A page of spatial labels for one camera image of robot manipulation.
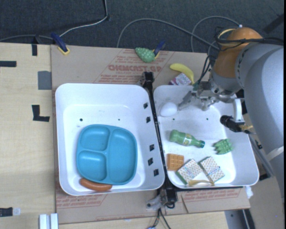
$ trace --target white tape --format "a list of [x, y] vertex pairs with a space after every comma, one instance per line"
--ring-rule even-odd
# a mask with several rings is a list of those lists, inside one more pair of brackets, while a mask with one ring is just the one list
[[269, 154], [267, 154], [268, 161], [274, 159], [276, 156], [280, 155], [284, 152], [284, 145], [272, 150]]

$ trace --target white plastic tray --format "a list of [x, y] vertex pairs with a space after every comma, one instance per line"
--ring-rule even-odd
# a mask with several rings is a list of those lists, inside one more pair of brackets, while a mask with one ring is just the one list
[[[199, 162], [207, 156], [212, 156], [225, 174], [223, 178], [215, 182], [217, 187], [255, 184], [258, 181], [259, 172], [248, 135], [234, 133], [219, 121], [222, 115], [233, 115], [232, 104], [219, 102], [212, 105], [209, 110], [203, 111], [200, 100], [195, 100], [190, 106], [177, 111], [171, 117], [159, 115], [163, 104], [166, 102], [179, 104], [191, 89], [191, 86], [164, 85], [157, 87], [154, 91], [165, 159], [168, 153], [183, 155], [185, 162], [191, 158]], [[205, 141], [204, 148], [182, 146], [170, 142], [169, 134], [173, 129], [189, 133], [196, 139]], [[225, 138], [231, 140], [234, 150], [225, 155], [217, 155], [213, 144]], [[174, 171], [168, 171], [168, 177], [176, 187], [189, 188], [184, 185]]]
[[136, 138], [138, 163], [134, 178], [108, 192], [154, 190], [164, 182], [164, 171], [148, 93], [137, 85], [61, 85], [55, 93], [59, 180], [74, 196], [95, 194], [80, 185], [76, 168], [76, 146], [81, 130], [92, 124], [113, 125]]

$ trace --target egg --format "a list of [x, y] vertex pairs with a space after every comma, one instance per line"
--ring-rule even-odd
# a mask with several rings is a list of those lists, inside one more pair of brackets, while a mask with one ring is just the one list
[[160, 115], [163, 117], [170, 117], [176, 114], [177, 110], [178, 110], [178, 107], [176, 104], [172, 102], [167, 102], [162, 106], [160, 110]]

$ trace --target waffle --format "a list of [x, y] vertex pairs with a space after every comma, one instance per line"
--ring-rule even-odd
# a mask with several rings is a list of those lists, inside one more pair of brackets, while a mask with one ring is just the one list
[[178, 170], [184, 164], [183, 155], [167, 154], [167, 170]]

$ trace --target brown hot dog toy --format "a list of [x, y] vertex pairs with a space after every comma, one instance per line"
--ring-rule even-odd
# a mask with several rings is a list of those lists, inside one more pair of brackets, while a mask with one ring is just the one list
[[80, 179], [80, 184], [88, 189], [99, 191], [99, 192], [107, 191], [112, 188], [111, 184], [97, 183], [97, 182], [89, 181], [85, 178]]

